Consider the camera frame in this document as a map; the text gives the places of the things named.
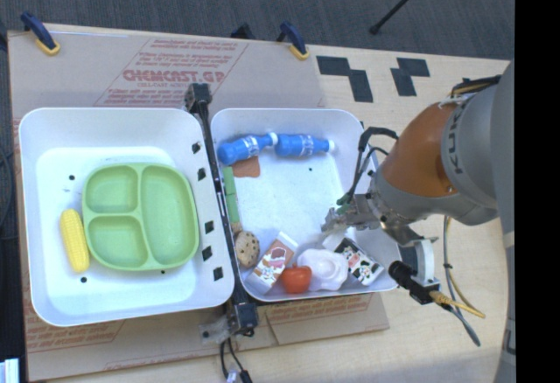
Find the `bottle label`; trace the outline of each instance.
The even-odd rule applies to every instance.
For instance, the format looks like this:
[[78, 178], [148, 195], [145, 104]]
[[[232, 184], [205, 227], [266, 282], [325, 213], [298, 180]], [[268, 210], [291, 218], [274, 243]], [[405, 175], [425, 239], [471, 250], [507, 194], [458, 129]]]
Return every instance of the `bottle label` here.
[[311, 136], [300, 136], [301, 152], [300, 156], [311, 156], [313, 154], [313, 138]]
[[243, 143], [247, 147], [248, 158], [259, 154], [259, 143], [253, 136], [247, 136], [243, 138]]

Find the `corn cob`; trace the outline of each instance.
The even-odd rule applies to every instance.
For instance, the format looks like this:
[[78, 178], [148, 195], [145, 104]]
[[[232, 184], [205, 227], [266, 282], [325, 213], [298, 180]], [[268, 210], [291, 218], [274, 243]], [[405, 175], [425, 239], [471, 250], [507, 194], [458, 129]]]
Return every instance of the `corn cob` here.
[[76, 273], [82, 273], [89, 268], [89, 249], [84, 226], [77, 211], [66, 209], [60, 215], [60, 231], [72, 269]]

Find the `cookie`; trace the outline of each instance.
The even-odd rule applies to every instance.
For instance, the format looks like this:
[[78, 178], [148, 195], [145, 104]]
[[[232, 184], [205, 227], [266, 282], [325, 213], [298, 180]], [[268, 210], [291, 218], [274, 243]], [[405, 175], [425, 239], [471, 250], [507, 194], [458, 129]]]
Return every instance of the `cookie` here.
[[261, 246], [255, 235], [249, 231], [241, 231], [235, 237], [235, 254], [242, 267], [254, 267], [259, 260]]

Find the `black square marker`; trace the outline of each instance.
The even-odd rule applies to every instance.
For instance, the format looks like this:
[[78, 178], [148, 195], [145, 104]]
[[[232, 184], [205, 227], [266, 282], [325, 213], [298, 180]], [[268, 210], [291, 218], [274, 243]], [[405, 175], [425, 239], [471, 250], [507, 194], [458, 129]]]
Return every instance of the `black square marker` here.
[[318, 69], [321, 75], [350, 75], [350, 64], [347, 58], [317, 57]]
[[412, 79], [410, 75], [404, 72], [402, 69], [391, 68], [391, 73], [393, 74], [393, 81], [395, 82], [396, 92], [402, 97], [416, 96], [417, 91], [412, 84]]
[[353, 99], [355, 101], [374, 101], [374, 96], [371, 94], [366, 71], [351, 70], [349, 79], [350, 87], [352, 88]]
[[408, 75], [413, 77], [430, 77], [430, 71], [425, 59], [397, 58], [396, 62], [399, 68]]

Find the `red tomato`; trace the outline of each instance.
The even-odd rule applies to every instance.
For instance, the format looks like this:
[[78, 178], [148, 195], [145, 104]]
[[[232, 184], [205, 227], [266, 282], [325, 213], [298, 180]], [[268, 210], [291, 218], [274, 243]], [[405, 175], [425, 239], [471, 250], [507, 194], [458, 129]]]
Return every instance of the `red tomato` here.
[[292, 268], [287, 268], [280, 274], [280, 279], [287, 293], [303, 293], [312, 281], [312, 269], [299, 267], [294, 263]]

